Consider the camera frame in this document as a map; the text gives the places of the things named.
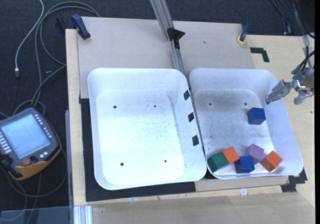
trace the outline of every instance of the wooden table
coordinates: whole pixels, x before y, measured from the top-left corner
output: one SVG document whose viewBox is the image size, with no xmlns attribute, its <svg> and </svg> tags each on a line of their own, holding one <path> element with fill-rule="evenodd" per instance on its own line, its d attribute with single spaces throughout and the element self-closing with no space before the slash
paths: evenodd
<svg viewBox="0 0 320 224">
<path fill-rule="evenodd" d="M 298 184 L 297 193 L 282 193 L 287 176 L 242 178 L 233 180 L 200 180 L 196 192 L 87 202 L 84 178 L 84 158 L 79 104 L 80 81 L 76 30 L 66 30 L 69 116 L 71 133 L 72 189 L 74 206 L 92 205 L 94 223 L 209 223 L 219 216 L 233 216 L 239 223 L 256 223 L 254 212 L 259 210 L 261 223 L 313 223 L 315 219 L 315 152 L 314 97 L 295 105 L 291 91 L 284 98 L 285 107 L 300 148 L 308 180 Z M 270 63 L 260 54 L 251 54 L 255 68 L 271 71 L 278 80 L 292 79 L 291 70 L 304 57 L 301 37 L 248 35 L 248 47 L 264 48 Z"/>
</svg>

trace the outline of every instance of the blue clamp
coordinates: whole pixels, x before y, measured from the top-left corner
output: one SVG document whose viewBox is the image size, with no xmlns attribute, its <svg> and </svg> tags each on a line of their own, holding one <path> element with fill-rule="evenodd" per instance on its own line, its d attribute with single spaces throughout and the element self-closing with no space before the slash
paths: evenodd
<svg viewBox="0 0 320 224">
<path fill-rule="evenodd" d="M 247 37 L 247 34 L 249 32 L 249 28 L 250 28 L 250 24 L 249 23 L 246 23 L 244 29 L 243 29 L 243 32 L 239 35 L 238 39 L 237 39 L 237 43 L 239 45 L 243 45 L 245 44 L 246 42 L 246 37 Z"/>
<path fill-rule="evenodd" d="M 88 33 L 82 18 L 78 14 L 74 14 L 71 18 L 71 21 L 73 25 L 79 29 L 78 34 L 81 36 L 81 38 L 84 40 L 90 38 L 90 33 Z"/>
</svg>

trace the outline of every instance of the metal frame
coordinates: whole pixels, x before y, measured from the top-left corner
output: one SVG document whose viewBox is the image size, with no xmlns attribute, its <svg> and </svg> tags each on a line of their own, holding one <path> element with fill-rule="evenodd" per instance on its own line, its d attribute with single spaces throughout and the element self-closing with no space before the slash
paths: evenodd
<svg viewBox="0 0 320 224">
<path fill-rule="evenodd" d="M 153 7 L 153 11 L 155 13 L 155 16 L 159 22 L 161 31 L 164 35 L 164 37 L 167 40 L 171 40 L 168 36 L 168 29 L 169 28 L 175 28 L 172 18 L 171 18 L 171 14 L 167 5 L 166 0 L 150 0 L 151 5 Z M 174 67 L 179 70 L 180 72 L 182 72 L 183 74 L 185 74 L 184 72 L 184 65 L 182 62 L 182 57 L 181 57 L 181 53 L 180 53 L 180 49 L 177 48 L 174 45 L 174 41 L 171 40 L 171 44 L 172 44 L 172 57 L 173 57 L 173 62 L 174 62 Z"/>
</svg>

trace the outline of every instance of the cable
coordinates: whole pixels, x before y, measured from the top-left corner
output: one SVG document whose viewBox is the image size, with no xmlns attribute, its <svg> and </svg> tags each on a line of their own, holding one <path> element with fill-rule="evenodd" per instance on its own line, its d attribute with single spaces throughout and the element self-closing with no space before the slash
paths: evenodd
<svg viewBox="0 0 320 224">
<path fill-rule="evenodd" d="M 69 6 L 69 4 L 77 4 L 77 5 L 81 5 L 81 6 Z M 28 33 L 28 35 L 26 36 L 26 38 L 30 35 L 30 33 L 35 29 L 35 37 L 34 37 L 34 46 L 35 46 L 35 55 L 36 55 L 36 59 L 37 59 L 37 67 L 38 67 L 38 76 L 39 76 L 39 86 L 37 87 L 36 91 L 34 92 L 33 94 L 33 97 L 31 100 L 26 100 L 24 102 L 22 102 L 21 104 L 19 104 L 16 109 L 14 110 L 14 113 L 13 115 L 15 115 L 18 110 L 25 104 L 27 103 L 30 103 L 31 106 L 35 107 L 38 103 L 43 107 L 43 115 L 45 114 L 45 105 L 39 100 L 40 98 L 40 95 L 41 95 L 41 88 L 43 87 L 43 85 L 50 79 L 52 78 L 54 75 L 56 75 L 57 73 L 59 73 L 61 70 L 63 70 L 65 67 L 66 67 L 66 64 L 57 60 L 56 58 L 54 58 L 52 56 L 52 54 L 50 54 L 50 52 L 47 50 L 47 48 L 45 47 L 44 45 L 44 42 L 43 42 L 43 37 L 42 37 L 42 31 L 43 31 L 43 23 L 44 23 L 44 20 L 51 14 L 57 12 L 57 11 L 61 11 L 61 10 L 67 10 L 67 9 L 78 9 L 78 10 L 85 10 L 85 11 L 88 11 L 94 15 L 96 15 L 97 17 L 100 17 L 100 15 L 97 13 L 96 10 L 94 10 L 92 7 L 90 7 L 89 5 L 87 4 L 84 4 L 84 3 L 80 3 L 80 2 L 64 2 L 64 3 L 60 3 L 60 4 L 57 4 L 55 6 L 53 6 L 49 11 L 47 11 L 47 13 L 45 15 L 43 15 L 43 10 L 42 10 L 42 14 L 41 14 L 41 17 L 38 19 L 37 23 L 34 25 L 34 27 L 32 28 L 32 30 Z M 57 64 L 60 64 L 62 65 L 60 68 L 58 68 L 57 70 L 55 70 L 52 74 L 50 74 L 46 79 L 44 79 L 42 81 L 42 71 L 41 71 L 41 66 L 40 66 L 40 60 L 39 60 L 39 50 L 38 50 L 38 45 L 37 45 L 37 42 L 38 42 L 38 35 L 40 37 L 40 42 L 41 42 L 41 45 L 44 49 L 44 51 L 47 53 L 47 55 L 53 60 L 55 61 Z M 0 112 L 0 114 L 4 117 L 9 117 L 8 115 Z M 64 156 L 64 159 L 66 161 L 66 165 L 67 165 L 67 156 L 66 156 L 66 153 L 64 152 L 63 149 L 62 150 L 62 154 Z M 26 204 L 25 204 L 25 209 L 27 208 L 27 198 L 28 197 L 31 197 L 31 198 L 35 198 L 35 201 L 34 201 L 34 204 L 33 204 L 33 208 L 36 206 L 36 203 L 37 203 L 37 200 L 38 198 L 40 197 L 44 197 L 44 196 L 48 196 L 48 195 L 51 195 L 52 193 L 56 192 L 59 188 L 62 187 L 62 185 L 65 183 L 66 179 L 67 179 L 67 168 L 65 169 L 65 173 L 64 173 L 64 176 L 62 178 L 62 181 L 60 182 L 60 184 L 53 190 L 47 192 L 47 193 L 43 193 L 43 194 L 40 194 L 40 185 L 41 185 L 41 176 L 39 178 L 39 186 L 38 186 L 38 191 L 36 194 L 28 194 L 26 193 L 26 191 L 24 190 L 24 188 L 15 180 L 13 179 L 7 172 L 5 172 L 3 169 L 2 171 L 4 171 L 4 173 L 6 174 L 6 177 L 7 177 L 7 180 L 10 184 L 10 186 L 19 194 L 23 195 L 25 197 L 25 200 L 26 200 Z M 31 220 L 31 215 L 32 213 L 30 214 L 30 216 L 28 217 L 28 220 L 27 220 L 27 223 L 29 223 L 29 221 Z"/>
<path fill-rule="evenodd" d="M 42 2 L 42 0 L 38 0 L 40 1 L 41 3 L 41 6 L 42 6 L 42 12 L 41 12 L 41 15 L 40 17 L 38 18 L 37 22 L 35 23 L 35 25 L 32 27 L 32 29 L 28 32 L 28 34 L 26 35 L 26 37 L 22 40 L 22 42 L 20 43 L 17 51 L 16 51 L 16 54 L 15 54 L 15 76 L 18 78 L 19 77 L 19 67 L 18 67 L 18 55 L 19 55 L 19 52 L 20 52 L 20 48 L 22 47 L 22 45 L 24 44 L 24 42 L 26 41 L 26 39 L 29 37 L 29 35 L 32 33 L 32 31 L 35 29 L 35 27 L 37 26 L 37 24 L 39 23 L 41 17 L 43 16 L 45 10 L 44 10 L 44 3 Z"/>
<path fill-rule="evenodd" d="M 301 66 L 302 66 L 302 68 L 301 68 L 301 70 L 303 71 L 304 69 L 305 69 L 305 67 L 307 66 L 307 63 L 308 63 L 308 60 L 309 60 L 309 58 L 310 57 L 312 57 L 313 55 L 315 54 L 315 51 L 313 50 L 310 54 L 308 54 L 307 56 L 306 56 L 306 58 L 301 62 Z"/>
<path fill-rule="evenodd" d="M 289 34 L 294 35 L 291 29 L 292 25 L 290 24 L 288 17 L 281 10 L 278 0 L 269 0 L 269 1 L 272 3 L 276 11 L 281 15 L 283 26 L 284 26 L 284 35 L 289 35 Z"/>
<path fill-rule="evenodd" d="M 296 23 L 299 27 L 299 30 L 301 32 L 302 35 L 309 35 L 311 38 L 315 38 L 314 35 L 312 35 L 311 33 L 307 32 L 307 29 L 305 27 L 305 23 L 303 22 L 302 19 L 302 9 L 301 9 L 301 4 L 299 0 L 292 0 L 291 2 L 292 4 L 292 8 L 293 8 L 293 13 L 294 13 L 294 18 L 296 20 Z"/>
<path fill-rule="evenodd" d="M 32 102 L 32 100 L 26 100 L 26 101 L 23 101 L 21 104 L 19 104 L 18 106 L 17 106 L 17 108 L 15 109 L 15 111 L 14 111 L 14 113 L 13 113 L 13 115 L 15 115 L 15 114 L 17 114 L 18 113 L 18 110 L 23 106 L 23 105 L 25 105 L 25 104 L 27 104 L 27 103 L 31 103 Z M 45 105 L 44 105 L 44 103 L 42 103 L 41 101 L 38 101 L 37 103 L 39 103 L 41 106 L 42 106 L 42 108 L 43 108 L 43 112 L 42 112 L 42 115 L 45 115 L 46 113 L 45 113 Z"/>
<path fill-rule="evenodd" d="M 2 165 L 0 164 L 0 169 L 1 169 L 1 171 L 5 174 L 5 176 L 7 176 L 8 175 L 8 173 L 4 170 L 4 168 L 2 167 Z M 18 186 L 19 186 L 19 188 L 21 189 L 21 191 L 23 191 L 24 193 L 26 192 L 25 191 L 25 189 L 23 188 L 23 186 L 21 186 L 19 183 L 17 184 Z M 3 218 L 3 217 L 0 217 L 0 221 L 4 221 L 4 222 L 11 222 L 11 221 L 14 221 L 14 220 L 17 220 L 18 218 L 20 218 L 23 214 L 24 214 L 24 211 L 25 211 L 25 209 L 27 208 L 27 206 L 28 206 L 28 197 L 27 196 L 25 196 L 25 195 L 23 195 L 24 196 L 24 202 L 25 202 L 25 204 L 24 204 L 24 207 L 23 207 L 23 209 L 21 210 L 21 213 L 18 215 L 18 216 L 16 216 L 16 217 L 13 217 L 13 218 Z"/>
</svg>

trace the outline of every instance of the white tray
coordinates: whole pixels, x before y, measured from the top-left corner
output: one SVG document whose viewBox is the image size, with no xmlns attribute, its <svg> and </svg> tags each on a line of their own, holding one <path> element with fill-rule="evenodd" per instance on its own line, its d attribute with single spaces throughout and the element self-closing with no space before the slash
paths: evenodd
<svg viewBox="0 0 320 224">
<path fill-rule="evenodd" d="M 182 73 L 98 68 L 88 76 L 88 90 L 94 174 L 101 187 L 203 178 L 207 164 L 196 119 L 189 121 L 194 110 Z"/>
<path fill-rule="evenodd" d="M 207 158 L 233 146 L 244 155 L 252 143 L 265 154 L 274 150 L 283 161 L 272 172 L 260 163 L 249 174 L 237 174 L 235 165 L 216 170 L 221 179 L 296 175 L 303 168 L 301 154 L 282 99 L 266 104 L 265 96 L 278 83 L 266 70 L 257 69 L 194 69 L 189 81 L 199 120 Z M 248 123 L 251 107 L 264 108 L 266 120 L 261 125 Z"/>
</svg>

